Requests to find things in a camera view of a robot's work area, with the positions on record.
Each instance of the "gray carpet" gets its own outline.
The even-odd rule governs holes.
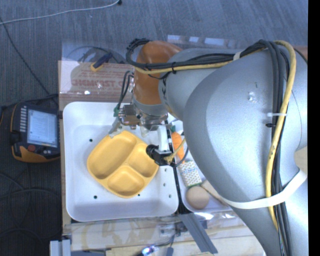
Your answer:
[[[111,3],[2,0],[0,18],[6,22]],[[0,105],[58,93],[65,42],[127,46],[135,38],[182,35],[234,40],[243,48],[260,39],[307,46],[308,11],[308,0],[123,0],[109,8],[1,24]],[[51,100],[42,103],[55,107]],[[61,232],[61,163],[27,164],[13,158],[12,111],[12,106],[5,109],[0,125],[0,256],[46,256],[49,241]]]

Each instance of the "yellow tray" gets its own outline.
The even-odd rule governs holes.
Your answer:
[[[129,131],[105,136],[91,151],[86,166],[93,178],[122,198],[138,195],[159,166],[147,155],[147,144]]]

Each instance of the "white sink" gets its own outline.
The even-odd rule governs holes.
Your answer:
[[[154,178],[137,196],[121,198],[99,184],[87,170],[87,158],[115,120],[116,103],[72,102],[63,110],[66,210],[78,222],[172,215],[179,199],[173,169],[160,166]],[[158,145],[157,131],[141,136],[139,127],[130,130],[147,144]]]

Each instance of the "gray robot arm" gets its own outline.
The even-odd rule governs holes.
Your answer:
[[[133,44],[128,48],[127,60],[133,52]],[[186,63],[200,56],[222,53],[222,50],[216,49],[179,51],[175,48],[179,52],[168,60],[172,71],[169,68],[158,80],[160,103],[141,103],[133,95],[131,106],[136,112],[134,117],[143,119],[137,119],[136,123],[150,130],[170,113],[183,122],[184,137],[193,159],[224,199],[231,202],[252,202],[266,198],[266,167],[270,165],[270,151],[274,145],[272,138],[275,119],[269,116],[269,113],[274,112],[274,84],[275,79],[283,81],[283,84],[279,84],[283,91],[279,89],[281,93],[278,95],[280,98],[282,95],[286,96],[289,84],[286,71],[290,68],[295,69],[295,72],[287,110],[282,113],[286,116],[281,118],[284,125],[277,147],[281,151],[274,152],[278,157],[271,166],[273,170],[279,171],[272,175],[279,173],[281,184],[273,183],[272,189],[286,187],[300,173],[294,154],[307,146],[308,140],[308,64],[297,53],[294,68],[293,62],[283,61],[292,60],[292,55],[285,47],[279,48],[282,61],[278,62],[278,69],[282,72],[278,76],[275,76],[274,61],[268,49],[242,55],[217,68],[176,68],[174,71],[175,63]],[[155,52],[155,48],[151,47],[151,50],[152,53]],[[223,52],[239,56],[234,50]],[[144,69],[141,68],[144,64],[139,66],[136,66],[139,72],[154,68],[152,64],[146,65]],[[285,209],[282,211],[285,214],[283,218],[278,215],[280,212],[273,212],[272,206],[250,209],[231,207],[257,237],[266,255],[308,255],[308,180],[281,205],[284,207],[281,209]],[[282,249],[279,231],[285,233],[289,251]]]

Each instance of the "screen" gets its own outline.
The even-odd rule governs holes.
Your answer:
[[[58,147],[57,116],[55,114],[28,110],[28,134],[29,144]]]

